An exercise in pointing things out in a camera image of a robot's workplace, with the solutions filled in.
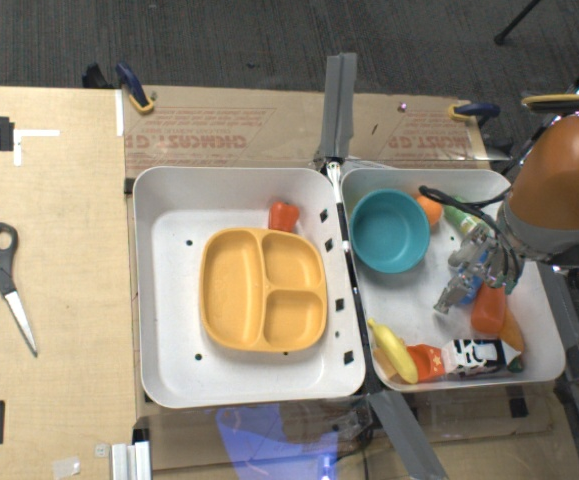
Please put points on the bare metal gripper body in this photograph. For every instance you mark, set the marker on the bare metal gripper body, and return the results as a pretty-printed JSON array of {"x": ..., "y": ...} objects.
[{"x": 498, "y": 260}]

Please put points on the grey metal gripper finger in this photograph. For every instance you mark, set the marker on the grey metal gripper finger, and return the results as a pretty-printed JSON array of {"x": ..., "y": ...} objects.
[
  {"x": 465, "y": 254},
  {"x": 453, "y": 295}
]

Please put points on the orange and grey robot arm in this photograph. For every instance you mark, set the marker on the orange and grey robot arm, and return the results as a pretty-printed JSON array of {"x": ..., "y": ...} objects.
[{"x": 554, "y": 178}]

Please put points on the blue small object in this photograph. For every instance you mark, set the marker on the blue small object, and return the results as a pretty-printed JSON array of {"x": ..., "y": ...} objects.
[{"x": 472, "y": 292}]

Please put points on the green bottle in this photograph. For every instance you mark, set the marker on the green bottle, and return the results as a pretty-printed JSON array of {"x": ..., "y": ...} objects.
[{"x": 458, "y": 218}]

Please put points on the white plastic tray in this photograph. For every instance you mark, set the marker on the white plastic tray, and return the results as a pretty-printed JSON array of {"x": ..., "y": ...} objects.
[
  {"x": 409, "y": 298},
  {"x": 179, "y": 288}
]

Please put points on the orange toy fruit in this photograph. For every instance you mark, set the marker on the orange toy fruit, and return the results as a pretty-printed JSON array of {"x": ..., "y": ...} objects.
[{"x": 431, "y": 209}]

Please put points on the black and white milk carton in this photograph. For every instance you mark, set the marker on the black and white milk carton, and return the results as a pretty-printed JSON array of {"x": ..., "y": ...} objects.
[{"x": 476, "y": 358}]

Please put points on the red carton with yellow star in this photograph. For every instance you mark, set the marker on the red carton with yellow star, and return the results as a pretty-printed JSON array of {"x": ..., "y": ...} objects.
[{"x": 426, "y": 363}]

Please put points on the teal bowl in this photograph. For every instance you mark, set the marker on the teal bowl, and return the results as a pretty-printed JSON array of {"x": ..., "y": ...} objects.
[{"x": 389, "y": 233}]

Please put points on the yellow banana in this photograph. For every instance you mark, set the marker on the yellow banana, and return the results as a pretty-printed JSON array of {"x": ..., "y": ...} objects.
[{"x": 396, "y": 350}]

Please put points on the red toy pepper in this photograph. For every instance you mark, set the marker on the red toy pepper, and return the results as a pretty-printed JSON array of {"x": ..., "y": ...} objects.
[{"x": 283, "y": 215}]

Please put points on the orange divided plate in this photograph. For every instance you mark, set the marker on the orange divided plate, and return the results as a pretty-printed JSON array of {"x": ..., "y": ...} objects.
[{"x": 264, "y": 288}]

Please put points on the brown cardboard board red print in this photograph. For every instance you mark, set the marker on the brown cardboard board red print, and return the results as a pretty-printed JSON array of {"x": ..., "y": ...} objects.
[{"x": 249, "y": 133}]

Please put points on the black stand leg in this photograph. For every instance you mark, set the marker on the black stand leg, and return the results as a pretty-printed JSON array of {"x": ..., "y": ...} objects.
[{"x": 531, "y": 5}]

